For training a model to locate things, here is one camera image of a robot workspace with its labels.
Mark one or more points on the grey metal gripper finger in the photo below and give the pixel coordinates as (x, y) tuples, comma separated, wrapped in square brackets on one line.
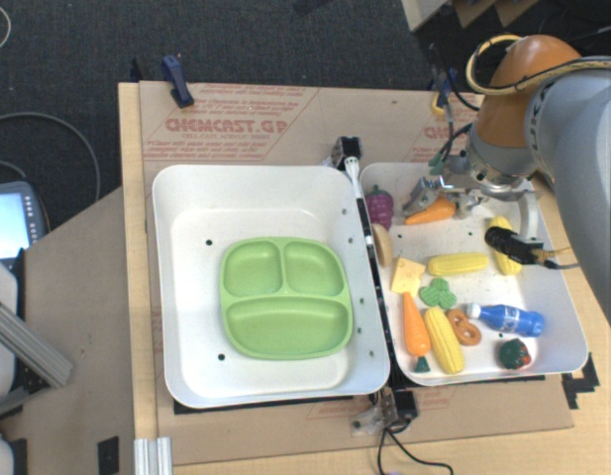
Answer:
[(423, 193), (467, 205)]

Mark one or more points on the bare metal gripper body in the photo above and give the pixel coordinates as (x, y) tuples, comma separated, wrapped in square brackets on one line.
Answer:
[(500, 187)]

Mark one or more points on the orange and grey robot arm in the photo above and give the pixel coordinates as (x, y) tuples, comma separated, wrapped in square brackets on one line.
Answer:
[(572, 131)]

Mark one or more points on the orange carrot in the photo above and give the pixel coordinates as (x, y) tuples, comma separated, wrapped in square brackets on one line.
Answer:
[(434, 213), (415, 329)]

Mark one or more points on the purple grapes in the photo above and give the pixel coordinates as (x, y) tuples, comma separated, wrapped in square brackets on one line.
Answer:
[(379, 207)]

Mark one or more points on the yellow corn cob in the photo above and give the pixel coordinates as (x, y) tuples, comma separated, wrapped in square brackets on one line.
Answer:
[(507, 265), (443, 339), (458, 264)]

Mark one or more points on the tan round bread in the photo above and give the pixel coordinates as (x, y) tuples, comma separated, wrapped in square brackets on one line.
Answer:
[(383, 245)]

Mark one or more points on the thin black and white rod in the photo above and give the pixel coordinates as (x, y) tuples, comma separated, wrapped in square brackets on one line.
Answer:
[(368, 235)]

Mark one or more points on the yellow cheese wedge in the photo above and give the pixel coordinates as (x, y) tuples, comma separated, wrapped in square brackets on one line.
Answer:
[(406, 276)]

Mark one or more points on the white plastic tray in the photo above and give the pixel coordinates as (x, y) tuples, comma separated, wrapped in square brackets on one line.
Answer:
[(196, 285), (488, 290)]

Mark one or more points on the green leafy vegetable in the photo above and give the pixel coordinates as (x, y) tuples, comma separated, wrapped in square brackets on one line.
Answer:
[(437, 294)]

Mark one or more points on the blue bottle white cap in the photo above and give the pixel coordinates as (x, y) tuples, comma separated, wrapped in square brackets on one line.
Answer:
[(513, 319)]

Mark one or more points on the brown pretzel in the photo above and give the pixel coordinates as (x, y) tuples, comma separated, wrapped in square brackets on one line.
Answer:
[(469, 333)]

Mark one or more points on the green and red toy fruit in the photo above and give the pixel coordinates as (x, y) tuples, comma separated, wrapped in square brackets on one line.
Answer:
[(514, 354)]

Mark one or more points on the brown cardboard board red print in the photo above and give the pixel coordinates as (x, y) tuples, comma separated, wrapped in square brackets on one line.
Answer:
[(265, 122)]

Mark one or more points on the green divided plate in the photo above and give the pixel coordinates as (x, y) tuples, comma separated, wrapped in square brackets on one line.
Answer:
[(285, 305)]

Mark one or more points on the black cylinder on white bracket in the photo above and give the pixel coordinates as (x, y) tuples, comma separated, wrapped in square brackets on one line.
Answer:
[(513, 245)]

